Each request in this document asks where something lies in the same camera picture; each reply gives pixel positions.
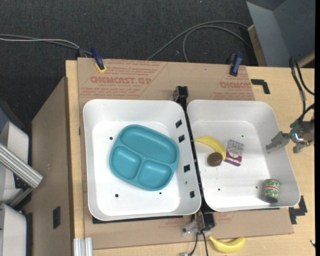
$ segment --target yellow banana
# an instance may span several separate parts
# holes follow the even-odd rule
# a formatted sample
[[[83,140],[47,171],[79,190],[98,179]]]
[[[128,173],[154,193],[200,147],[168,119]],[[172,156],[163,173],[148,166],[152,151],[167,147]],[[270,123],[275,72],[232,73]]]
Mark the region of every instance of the yellow banana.
[[[234,253],[239,251],[242,247],[245,246],[246,238],[239,237],[230,242],[224,242],[221,240],[214,239],[211,235],[208,237],[209,240],[213,243],[214,248],[221,253]]]
[[[211,148],[213,148],[215,150],[215,152],[218,152],[222,155],[223,160],[226,159],[226,156],[227,156],[226,148],[216,138],[211,137],[209,135],[205,135],[200,138],[195,138],[194,141],[201,142],[203,144],[210,146]]]

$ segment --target cardboard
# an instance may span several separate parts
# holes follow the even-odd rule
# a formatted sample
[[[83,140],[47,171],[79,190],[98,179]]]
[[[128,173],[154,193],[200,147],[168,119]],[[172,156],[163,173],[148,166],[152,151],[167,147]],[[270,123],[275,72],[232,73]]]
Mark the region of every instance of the cardboard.
[[[182,236],[190,216],[93,224],[88,208],[86,150],[82,111],[93,99],[169,100],[177,86],[187,86],[187,102],[202,100],[255,100],[245,66],[229,75],[224,64],[177,63],[105,59],[107,72],[100,74],[93,58],[78,58],[78,96],[85,236],[94,249],[131,247],[193,241]],[[215,238],[266,236],[293,233],[287,208],[213,213]]]

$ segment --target blue divided plate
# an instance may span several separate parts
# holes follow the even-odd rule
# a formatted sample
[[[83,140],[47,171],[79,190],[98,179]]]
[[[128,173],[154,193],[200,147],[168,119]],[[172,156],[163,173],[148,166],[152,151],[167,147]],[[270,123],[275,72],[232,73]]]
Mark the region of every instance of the blue divided plate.
[[[141,125],[129,125],[118,135],[109,164],[120,179],[149,191],[161,190],[172,179],[179,148],[169,137]]]

